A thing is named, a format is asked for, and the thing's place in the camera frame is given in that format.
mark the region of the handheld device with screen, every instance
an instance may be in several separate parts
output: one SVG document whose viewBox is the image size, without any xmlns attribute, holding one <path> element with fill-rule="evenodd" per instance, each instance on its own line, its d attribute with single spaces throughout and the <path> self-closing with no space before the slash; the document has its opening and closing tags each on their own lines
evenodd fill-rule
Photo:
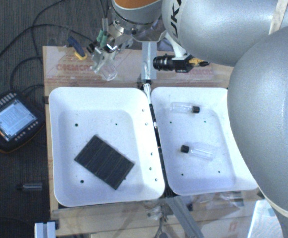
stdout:
<svg viewBox="0 0 288 238">
<path fill-rule="evenodd" d="M 21 92 L 0 95 L 0 152 L 9 153 L 27 143 L 44 125 L 44 114 Z"/>
</svg>

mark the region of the gray carpet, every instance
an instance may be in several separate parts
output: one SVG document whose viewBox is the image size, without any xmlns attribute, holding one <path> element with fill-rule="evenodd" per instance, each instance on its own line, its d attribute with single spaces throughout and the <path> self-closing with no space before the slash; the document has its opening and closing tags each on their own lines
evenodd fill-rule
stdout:
<svg viewBox="0 0 288 238">
<path fill-rule="evenodd" d="M 0 53 L 19 33 L 32 25 L 40 11 L 57 1 L 60 0 L 0 0 Z M 101 27 L 99 0 L 65 1 L 46 10 L 36 24 L 67 27 L 34 28 L 39 55 L 42 54 L 42 45 L 68 45 L 68 28 L 95 39 Z M 90 43 L 84 37 L 72 35 L 83 46 Z M 31 32 L 27 30 L 0 56 L 0 93 L 9 90 L 9 78 L 17 64 L 35 55 Z M 23 63 L 13 78 L 13 86 L 18 90 L 35 84 L 43 84 L 39 59 Z M 25 94 L 37 108 L 44 109 L 43 88 L 33 88 Z M 41 182 L 42 190 L 30 193 L 16 190 L 17 184 L 28 182 Z M 46 222 L 49 216 L 46 133 L 43 128 L 32 142 L 19 150 L 11 154 L 0 153 L 0 238 L 32 237 L 33 224 Z"/>
</svg>

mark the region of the lit display screen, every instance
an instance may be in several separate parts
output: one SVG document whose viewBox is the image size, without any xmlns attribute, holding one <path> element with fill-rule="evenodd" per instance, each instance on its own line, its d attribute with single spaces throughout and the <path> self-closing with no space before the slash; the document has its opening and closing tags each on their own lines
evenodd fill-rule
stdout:
<svg viewBox="0 0 288 238">
<path fill-rule="evenodd" d="M 14 100 L 0 110 L 0 132 L 10 141 L 37 118 L 19 101 Z"/>
</svg>

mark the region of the plastic tray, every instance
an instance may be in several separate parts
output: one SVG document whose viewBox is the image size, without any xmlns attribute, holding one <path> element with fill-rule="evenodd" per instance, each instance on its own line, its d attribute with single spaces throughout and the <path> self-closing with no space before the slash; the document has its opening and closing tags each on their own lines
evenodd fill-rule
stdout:
<svg viewBox="0 0 288 238">
<path fill-rule="evenodd" d="M 67 207 L 159 198 L 165 189 L 146 95 L 134 88 L 60 87 L 49 95 L 54 193 Z M 117 190 L 74 158 L 97 135 L 135 165 Z"/>
<path fill-rule="evenodd" d="M 172 102 L 193 103 L 200 112 L 175 113 Z M 165 170 L 179 195 L 251 190 L 257 184 L 233 137 L 224 88 L 158 87 L 152 91 Z M 213 159 L 180 152 L 181 146 L 212 146 Z"/>
</svg>

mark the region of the transparent bottle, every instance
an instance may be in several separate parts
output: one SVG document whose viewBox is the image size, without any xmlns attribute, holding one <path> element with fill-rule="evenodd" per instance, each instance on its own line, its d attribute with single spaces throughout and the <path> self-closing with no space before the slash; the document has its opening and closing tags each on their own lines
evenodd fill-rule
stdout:
<svg viewBox="0 0 288 238">
<path fill-rule="evenodd" d="M 199 113 L 200 107 L 188 102 L 172 102 L 170 111 L 179 113 Z"/>
<path fill-rule="evenodd" d="M 182 145 L 180 149 L 181 153 L 193 155 L 207 160 L 213 160 L 214 154 L 211 151 L 210 147 L 203 145 L 201 148 L 200 145 Z"/>
</svg>

